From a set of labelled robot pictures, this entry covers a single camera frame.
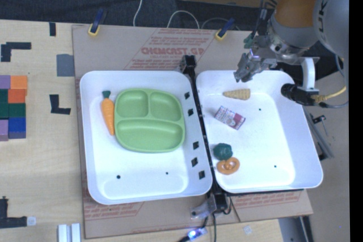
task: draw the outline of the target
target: white tray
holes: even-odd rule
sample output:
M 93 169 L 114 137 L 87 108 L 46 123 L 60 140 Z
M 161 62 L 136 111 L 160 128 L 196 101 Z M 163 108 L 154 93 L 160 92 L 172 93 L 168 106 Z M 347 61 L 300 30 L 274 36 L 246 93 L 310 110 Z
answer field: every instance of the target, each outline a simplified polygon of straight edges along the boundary
M 216 180 L 229 193 L 293 190 L 318 186 L 321 164 L 301 105 L 280 93 L 292 78 L 280 71 L 264 71 L 247 83 L 237 83 L 233 71 L 205 71 L 197 77 L 206 134 L 213 165 L 218 143 L 232 146 L 240 169 Z M 248 100 L 224 97 L 224 91 L 249 88 Z M 235 130 L 214 118 L 220 106 L 246 118 Z
M 185 118 L 185 140 L 178 149 L 143 153 L 123 148 L 103 122 L 102 91 L 115 101 L 129 88 L 174 94 Z M 199 196 L 212 186 L 212 173 L 189 79 L 175 71 L 92 71 L 80 82 L 88 190 L 102 204 Z

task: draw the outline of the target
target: blue clamp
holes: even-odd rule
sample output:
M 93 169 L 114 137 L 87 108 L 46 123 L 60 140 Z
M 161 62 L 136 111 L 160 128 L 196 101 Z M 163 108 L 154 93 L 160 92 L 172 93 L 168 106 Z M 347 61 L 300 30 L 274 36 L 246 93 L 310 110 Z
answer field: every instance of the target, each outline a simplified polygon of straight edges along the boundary
M 96 18 L 93 21 L 93 24 L 90 25 L 90 28 L 88 29 L 88 34 L 90 36 L 96 36 L 98 34 L 102 20 L 103 20 L 103 9 L 99 9 Z
M 234 18 L 231 18 L 219 31 L 216 32 L 216 35 L 214 37 L 217 40 L 223 40 L 226 36 L 227 30 L 232 26 L 233 23 L 234 23 Z

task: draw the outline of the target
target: green block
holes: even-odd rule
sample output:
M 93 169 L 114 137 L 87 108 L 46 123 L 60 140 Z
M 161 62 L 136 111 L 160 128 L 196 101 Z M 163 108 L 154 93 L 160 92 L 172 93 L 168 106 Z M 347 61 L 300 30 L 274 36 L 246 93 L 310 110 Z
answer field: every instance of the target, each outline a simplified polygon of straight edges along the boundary
M 25 117 L 25 116 L 26 116 L 25 103 L 9 104 L 9 117 Z
M 9 104 L 5 102 L 0 102 L 0 119 L 9 118 Z
M 7 103 L 7 89 L 0 89 L 0 103 Z

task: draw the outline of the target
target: metal bracket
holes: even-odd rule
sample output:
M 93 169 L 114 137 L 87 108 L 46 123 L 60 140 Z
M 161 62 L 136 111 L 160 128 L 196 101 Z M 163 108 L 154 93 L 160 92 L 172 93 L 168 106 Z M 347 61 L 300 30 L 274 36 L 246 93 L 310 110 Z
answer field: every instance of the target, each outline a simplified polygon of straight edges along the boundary
M 313 133 L 313 135 L 316 137 L 316 140 L 318 141 L 318 145 L 320 147 L 320 149 L 323 152 L 324 158 L 334 158 L 334 154 L 328 144 L 328 142 L 325 140 L 324 136 L 322 136 L 320 134 L 320 131 L 318 130 L 318 128 L 316 127 L 314 121 L 313 121 L 313 116 L 312 114 L 310 114 L 306 108 L 303 109 L 304 110 L 304 114 L 307 120 L 307 123 L 309 125 L 310 131 L 311 133 Z
M 313 123 L 316 124 L 316 123 L 319 123 L 319 122 L 324 122 L 324 120 L 326 120 L 326 117 L 324 115 L 321 115 L 317 118 L 313 118 L 311 116 L 311 119 L 313 119 Z
M 217 209 L 216 200 L 214 195 L 211 195 L 205 200 L 200 206 L 193 207 L 190 209 L 192 219 L 204 219 Z
M 58 225 L 57 229 L 58 242 L 81 242 L 81 227 L 79 223 L 72 225 Z

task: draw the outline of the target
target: orange block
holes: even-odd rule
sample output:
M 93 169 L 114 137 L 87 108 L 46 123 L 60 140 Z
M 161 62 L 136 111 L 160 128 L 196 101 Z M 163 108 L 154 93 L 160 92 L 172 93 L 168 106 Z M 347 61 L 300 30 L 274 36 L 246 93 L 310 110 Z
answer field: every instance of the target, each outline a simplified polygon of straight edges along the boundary
M 8 103 L 25 103 L 25 89 L 9 89 L 7 91 Z
M 24 89 L 26 95 L 28 89 L 27 76 L 10 76 L 10 89 Z

